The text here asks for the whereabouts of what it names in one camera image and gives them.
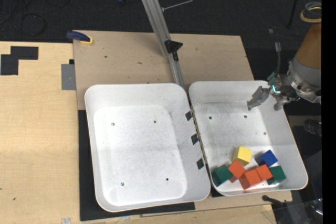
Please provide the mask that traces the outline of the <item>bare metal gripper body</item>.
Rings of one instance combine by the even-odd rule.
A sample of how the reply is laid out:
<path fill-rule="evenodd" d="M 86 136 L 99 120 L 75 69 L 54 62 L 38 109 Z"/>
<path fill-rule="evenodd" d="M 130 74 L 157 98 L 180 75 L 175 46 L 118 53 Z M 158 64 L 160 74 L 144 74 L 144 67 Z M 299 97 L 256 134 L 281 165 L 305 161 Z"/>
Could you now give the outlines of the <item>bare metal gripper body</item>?
<path fill-rule="evenodd" d="M 305 99 L 311 103 L 321 103 L 317 92 L 321 90 L 321 68 L 290 61 L 287 73 L 280 73 L 280 63 L 276 64 L 269 76 L 269 93 L 277 104 Z"/>

